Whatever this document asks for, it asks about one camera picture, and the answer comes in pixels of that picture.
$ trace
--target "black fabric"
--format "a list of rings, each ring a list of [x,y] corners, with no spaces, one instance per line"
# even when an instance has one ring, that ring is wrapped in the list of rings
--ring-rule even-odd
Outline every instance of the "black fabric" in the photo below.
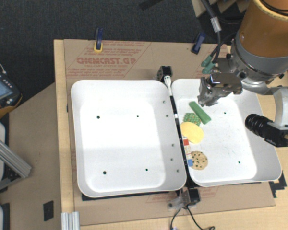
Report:
[[[22,102],[54,82],[54,39],[93,39],[102,27],[104,40],[191,43],[205,31],[205,43],[216,42],[209,18],[196,18],[191,0],[163,0],[143,11],[145,1],[0,0],[0,62]]]

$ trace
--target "blue clamp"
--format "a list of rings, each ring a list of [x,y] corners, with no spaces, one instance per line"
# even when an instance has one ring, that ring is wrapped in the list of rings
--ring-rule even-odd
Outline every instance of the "blue clamp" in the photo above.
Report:
[[[205,38],[206,38],[206,33],[200,32],[197,35],[197,38],[195,40],[195,44],[193,45],[191,52],[198,54],[198,52],[200,52],[200,49],[201,49],[201,44],[203,43]]]
[[[102,33],[103,33],[103,28],[97,28],[95,31],[95,39],[96,42],[94,43],[94,51],[97,53],[102,52]]]

